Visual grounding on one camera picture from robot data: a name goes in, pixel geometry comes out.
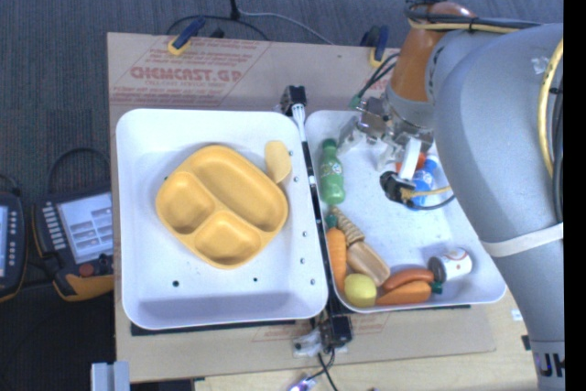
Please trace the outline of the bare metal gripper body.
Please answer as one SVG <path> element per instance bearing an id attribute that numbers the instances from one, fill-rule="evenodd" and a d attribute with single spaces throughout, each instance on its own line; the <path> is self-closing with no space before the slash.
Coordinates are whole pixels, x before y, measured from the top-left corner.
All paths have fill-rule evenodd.
<path id="1" fill-rule="evenodd" d="M 384 98 L 359 98 L 356 110 L 360 112 L 357 127 L 368 136 L 387 144 L 394 152 L 403 152 L 412 140 L 427 152 L 434 143 L 433 131 L 424 125 L 401 116 Z"/>

